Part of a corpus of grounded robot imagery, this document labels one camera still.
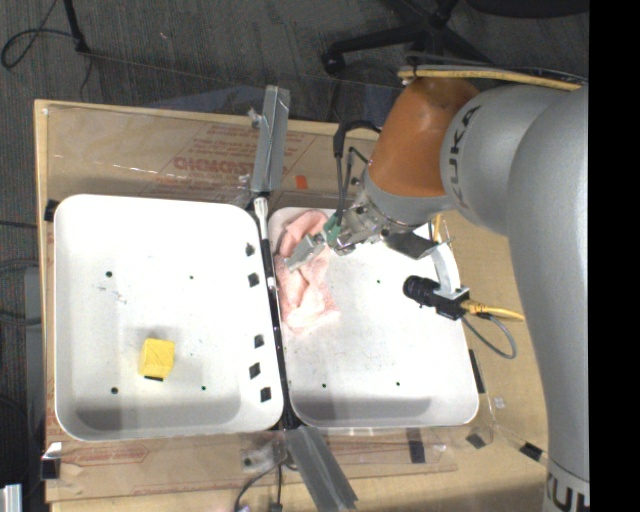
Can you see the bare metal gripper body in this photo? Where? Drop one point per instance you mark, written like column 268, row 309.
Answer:
column 361, row 225

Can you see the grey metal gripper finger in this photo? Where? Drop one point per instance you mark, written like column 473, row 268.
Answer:
column 302, row 252

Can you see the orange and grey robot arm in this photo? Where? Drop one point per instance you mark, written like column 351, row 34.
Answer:
column 545, row 210

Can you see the thin black and white rod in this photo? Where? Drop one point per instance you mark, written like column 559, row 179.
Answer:
column 270, row 280

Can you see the pink cloth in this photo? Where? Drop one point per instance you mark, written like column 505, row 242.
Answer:
column 310, row 295

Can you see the white plastic tray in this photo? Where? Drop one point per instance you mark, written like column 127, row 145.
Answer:
column 380, row 350
column 165, row 300

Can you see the yellow cube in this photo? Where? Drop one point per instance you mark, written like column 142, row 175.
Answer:
column 157, row 357

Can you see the black chair base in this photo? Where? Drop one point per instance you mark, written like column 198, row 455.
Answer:
column 430, row 30

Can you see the black cylinder on white bracket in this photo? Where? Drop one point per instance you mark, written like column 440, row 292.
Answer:
column 425, row 291

